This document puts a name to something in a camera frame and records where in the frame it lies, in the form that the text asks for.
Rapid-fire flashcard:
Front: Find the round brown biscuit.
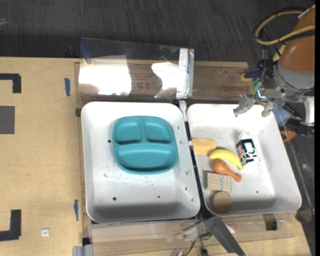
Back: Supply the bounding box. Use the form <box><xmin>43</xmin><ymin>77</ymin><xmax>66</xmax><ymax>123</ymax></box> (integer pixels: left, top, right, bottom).
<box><xmin>212</xmin><ymin>190</ymin><xmax>233</xmax><ymax>214</ymax></box>

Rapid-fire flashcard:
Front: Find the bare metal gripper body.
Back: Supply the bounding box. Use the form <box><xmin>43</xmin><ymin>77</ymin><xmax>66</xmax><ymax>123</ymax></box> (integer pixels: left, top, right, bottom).
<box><xmin>256</xmin><ymin>84</ymin><xmax>313</xmax><ymax>104</ymax></box>

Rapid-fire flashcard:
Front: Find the teal divided plate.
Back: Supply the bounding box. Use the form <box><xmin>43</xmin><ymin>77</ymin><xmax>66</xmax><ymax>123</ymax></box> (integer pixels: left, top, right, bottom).
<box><xmin>111</xmin><ymin>115</ymin><xmax>179</xmax><ymax>176</ymax></box>

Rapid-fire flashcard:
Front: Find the black and white milk carton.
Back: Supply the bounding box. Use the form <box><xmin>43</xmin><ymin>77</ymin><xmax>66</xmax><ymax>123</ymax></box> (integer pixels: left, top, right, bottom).
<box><xmin>235</xmin><ymin>131</ymin><xmax>259</xmax><ymax>168</ymax></box>

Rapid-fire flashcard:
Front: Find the patterned packet with green edge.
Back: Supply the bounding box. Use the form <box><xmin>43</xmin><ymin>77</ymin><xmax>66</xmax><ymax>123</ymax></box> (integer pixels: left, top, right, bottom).
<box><xmin>203</xmin><ymin>170</ymin><xmax>233</xmax><ymax>194</ymax></box>

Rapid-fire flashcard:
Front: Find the pale yellow toy bread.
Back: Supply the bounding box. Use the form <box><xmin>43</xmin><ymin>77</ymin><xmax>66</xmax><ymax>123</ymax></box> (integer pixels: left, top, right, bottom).
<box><xmin>191</xmin><ymin>137</ymin><xmax>217</xmax><ymax>156</ymax></box>

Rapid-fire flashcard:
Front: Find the white plastic tray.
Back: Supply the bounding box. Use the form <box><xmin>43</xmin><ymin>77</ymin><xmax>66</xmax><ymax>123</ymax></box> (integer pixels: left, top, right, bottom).
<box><xmin>186</xmin><ymin>103</ymin><xmax>303</xmax><ymax>218</ymax></box>
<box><xmin>80</xmin><ymin>101</ymin><xmax>202</xmax><ymax>224</ymax></box>

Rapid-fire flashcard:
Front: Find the orange toy chicken drumstick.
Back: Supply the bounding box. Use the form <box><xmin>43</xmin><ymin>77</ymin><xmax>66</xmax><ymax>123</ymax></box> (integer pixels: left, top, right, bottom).
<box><xmin>212</xmin><ymin>158</ymin><xmax>243</xmax><ymax>183</ymax></box>

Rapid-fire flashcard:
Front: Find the yellow banana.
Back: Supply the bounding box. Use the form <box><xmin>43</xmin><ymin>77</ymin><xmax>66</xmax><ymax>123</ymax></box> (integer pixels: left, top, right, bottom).
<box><xmin>208</xmin><ymin>148</ymin><xmax>244</xmax><ymax>171</ymax></box>

